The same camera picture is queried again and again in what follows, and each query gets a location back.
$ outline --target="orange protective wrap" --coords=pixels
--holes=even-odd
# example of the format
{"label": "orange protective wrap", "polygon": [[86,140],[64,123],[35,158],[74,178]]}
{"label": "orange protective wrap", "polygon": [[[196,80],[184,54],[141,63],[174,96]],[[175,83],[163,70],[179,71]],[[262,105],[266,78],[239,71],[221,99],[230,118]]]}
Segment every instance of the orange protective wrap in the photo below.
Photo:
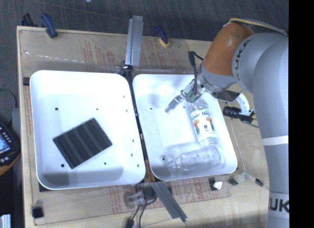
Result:
{"label": "orange protective wrap", "polygon": [[204,67],[211,73],[232,76],[231,62],[238,45],[254,34],[248,26],[229,23],[224,26],[213,40],[204,60]]}

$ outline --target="device screen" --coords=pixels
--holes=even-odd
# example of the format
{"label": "device screen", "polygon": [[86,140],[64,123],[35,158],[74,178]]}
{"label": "device screen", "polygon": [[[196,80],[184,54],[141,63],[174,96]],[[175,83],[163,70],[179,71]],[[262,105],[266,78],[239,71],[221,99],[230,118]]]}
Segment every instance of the device screen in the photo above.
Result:
{"label": "device screen", "polygon": [[0,154],[8,151],[9,149],[11,149],[10,146],[8,146],[4,138],[0,135]]}

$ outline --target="gray floor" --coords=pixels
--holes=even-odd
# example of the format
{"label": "gray floor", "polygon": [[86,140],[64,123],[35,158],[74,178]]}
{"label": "gray floor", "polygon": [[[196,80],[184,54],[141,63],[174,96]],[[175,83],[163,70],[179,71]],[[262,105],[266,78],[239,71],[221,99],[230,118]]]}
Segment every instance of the gray floor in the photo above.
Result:
{"label": "gray floor", "polygon": [[[144,17],[144,35],[156,36],[154,26],[161,25],[168,37],[209,41],[232,17],[260,20],[282,29],[289,26],[289,0],[0,0],[0,11],[0,88],[11,90],[16,97],[15,33],[25,13],[39,26],[40,15],[47,12],[56,28],[123,34],[128,33],[129,18],[139,15]],[[12,95],[0,91],[1,122],[10,121],[13,107]],[[9,174],[1,176],[0,190],[7,191],[10,181]],[[0,199],[0,206],[10,212],[7,201],[12,200],[3,201]]]}

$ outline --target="empty bottle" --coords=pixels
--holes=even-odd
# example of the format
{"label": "empty bottle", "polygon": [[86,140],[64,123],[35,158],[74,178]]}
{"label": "empty bottle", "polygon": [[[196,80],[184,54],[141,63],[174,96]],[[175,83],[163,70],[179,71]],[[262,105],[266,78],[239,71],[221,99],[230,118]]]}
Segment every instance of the empty bottle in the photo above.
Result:
{"label": "empty bottle", "polygon": [[218,149],[214,145],[209,145],[182,153],[179,157],[169,161],[167,167],[170,172],[184,173],[219,164],[221,164],[221,157]]}
{"label": "empty bottle", "polygon": [[200,147],[207,145],[220,145],[219,138],[212,124],[211,113],[208,104],[200,97],[197,101],[189,104],[194,129]]}

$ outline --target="bottle label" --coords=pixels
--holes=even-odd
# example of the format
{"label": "bottle label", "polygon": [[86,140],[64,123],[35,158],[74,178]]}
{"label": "bottle label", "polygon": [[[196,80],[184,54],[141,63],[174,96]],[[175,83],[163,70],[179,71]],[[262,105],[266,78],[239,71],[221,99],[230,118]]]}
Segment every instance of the bottle label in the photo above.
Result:
{"label": "bottle label", "polygon": [[192,111],[191,117],[196,130],[198,142],[208,138],[217,137],[208,109],[196,109]]}

